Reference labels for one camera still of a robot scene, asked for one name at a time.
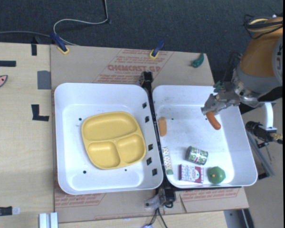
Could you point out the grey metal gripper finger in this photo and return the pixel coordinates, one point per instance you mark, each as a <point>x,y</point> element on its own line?
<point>218,109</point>
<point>208,106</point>

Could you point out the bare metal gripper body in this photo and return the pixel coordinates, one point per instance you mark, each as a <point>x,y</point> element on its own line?
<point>230,98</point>

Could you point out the orange sausage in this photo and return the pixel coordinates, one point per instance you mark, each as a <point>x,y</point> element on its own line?
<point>215,121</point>

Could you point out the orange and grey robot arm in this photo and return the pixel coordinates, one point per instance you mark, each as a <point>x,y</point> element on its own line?
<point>259,56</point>

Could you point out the white plastic tray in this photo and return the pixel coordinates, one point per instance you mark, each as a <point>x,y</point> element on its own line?
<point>69,132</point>
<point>228,146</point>

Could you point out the orange bread piece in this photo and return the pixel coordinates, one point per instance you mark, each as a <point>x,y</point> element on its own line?
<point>162,126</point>

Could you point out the green small can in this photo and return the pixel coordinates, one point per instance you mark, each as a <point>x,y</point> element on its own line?
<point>196,155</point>

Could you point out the thin black rod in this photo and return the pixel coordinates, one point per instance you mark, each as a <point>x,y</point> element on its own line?
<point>154,117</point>

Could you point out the green round fruit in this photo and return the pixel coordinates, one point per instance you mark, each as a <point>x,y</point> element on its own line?
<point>216,175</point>

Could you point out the patterned white packet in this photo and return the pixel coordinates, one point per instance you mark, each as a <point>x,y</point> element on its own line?
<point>167,160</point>

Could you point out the red and white carton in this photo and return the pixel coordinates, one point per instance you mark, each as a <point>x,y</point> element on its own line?
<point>191,173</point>

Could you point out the yellow divided plate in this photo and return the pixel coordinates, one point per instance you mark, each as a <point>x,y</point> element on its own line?
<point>109,127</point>

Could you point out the brown cardboard board red print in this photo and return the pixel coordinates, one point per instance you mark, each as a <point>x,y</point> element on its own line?
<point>85,65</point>

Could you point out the black cylinder on white bracket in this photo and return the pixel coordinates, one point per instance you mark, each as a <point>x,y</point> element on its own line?
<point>268,117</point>

